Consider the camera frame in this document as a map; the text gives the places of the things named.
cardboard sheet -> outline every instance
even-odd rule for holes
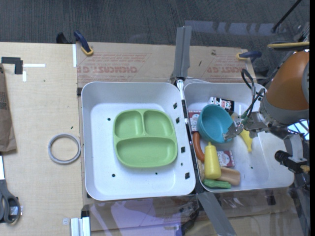
[[[76,44],[78,87],[92,81],[167,82],[174,69],[175,46],[90,42],[94,53],[86,56]],[[255,78],[250,59],[237,60],[247,50],[190,46],[188,77],[207,82],[242,82],[247,69]]]

blue clamp handle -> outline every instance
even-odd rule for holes
[[[81,43],[81,49],[82,51],[87,55],[87,56],[90,56],[93,54],[93,49],[90,48],[89,44],[87,43],[87,41],[85,40],[84,36],[78,31],[76,30],[74,32],[74,36],[75,36],[75,39],[77,41],[79,41]]]
[[[236,58],[238,60],[246,60],[247,58],[251,58],[252,63],[255,61],[256,58],[260,58],[262,55],[259,51],[250,51],[246,53],[238,53]]]

blue cup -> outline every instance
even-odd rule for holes
[[[205,106],[197,120],[197,129],[202,139],[212,143],[226,143],[224,133],[233,123],[230,114],[222,107],[214,104]]]

yellow mustard bottle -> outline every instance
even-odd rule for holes
[[[208,142],[208,145],[205,147],[204,167],[205,178],[217,179],[221,177],[221,167],[217,149],[211,144],[211,142]]]

toy sausage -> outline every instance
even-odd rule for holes
[[[195,149],[195,153],[196,153],[197,158],[201,162],[204,162],[205,161],[205,155],[202,152],[202,149],[200,147],[200,134],[199,134],[199,132],[194,132],[194,134],[192,135],[192,143],[193,143],[193,147]]]

